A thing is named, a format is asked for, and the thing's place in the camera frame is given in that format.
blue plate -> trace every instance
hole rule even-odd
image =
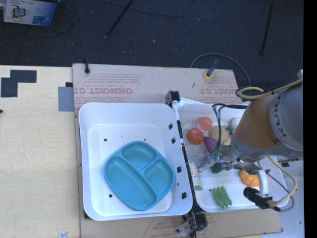
[[[175,173],[168,161],[143,141],[117,150],[105,163],[104,177],[115,194],[138,211],[158,204],[175,183]]]

black floor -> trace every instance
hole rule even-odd
[[[303,69],[304,0],[134,0],[114,25],[129,1],[68,0],[50,27],[4,23],[0,12],[0,64],[205,69],[218,59],[239,87],[266,89]]]

blue box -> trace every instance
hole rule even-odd
[[[58,0],[5,0],[4,22],[50,26]]]

cardboard sheet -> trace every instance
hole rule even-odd
[[[241,104],[235,96],[237,83],[233,71],[217,69],[206,81],[206,69],[165,68],[126,65],[73,64],[76,144],[78,161],[79,207],[82,238],[157,238],[176,237],[174,228],[184,222],[182,216],[137,218],[98,222],[85,216],[83,207],[81,150],[78,112],[88,102],[162,103],[169,91],[182,98],[206,104]],[[273,210],[239,210],[206,213],[208,226],[197,232],[198,238],[229,238],[282,231]]]

tripod leg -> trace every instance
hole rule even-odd
[[[123,16],[125,15],[125,13],[127,12],[127,10],[130,8],[131,4],[133,3],[134,0],[130,0],[130,2],[126,5],[126,7],[124,8],[123,12],[121,13],[121,15],[117,18],[117,20],[115,21],[115,23],[113,24],[113,26],[110,28],[110,30],[107,32],[107,36],[110,37],[112,31],[115,29],[115,27],[117,26],[117,24],[119,23],[119,21],[123,18]]]
[[[263,54],[264,52],[264,48],[265,48],[265,44],[266,44],[266,38],[267,38],[267,34],[268,34],[268,28],[269,28],[269,24],[271,22],[271,16],[272,16],[272,11],[273,11],[273,6],[275,4],[275,0],[270,0],[270,6],[269,6],[269,11],[268,11],[268,16],[267,16],[267,22],[266,22],[266,28],[265,28],[265,33],[264,33],[264,39],[262,42],[262,47],[260,50],[260,54]]]

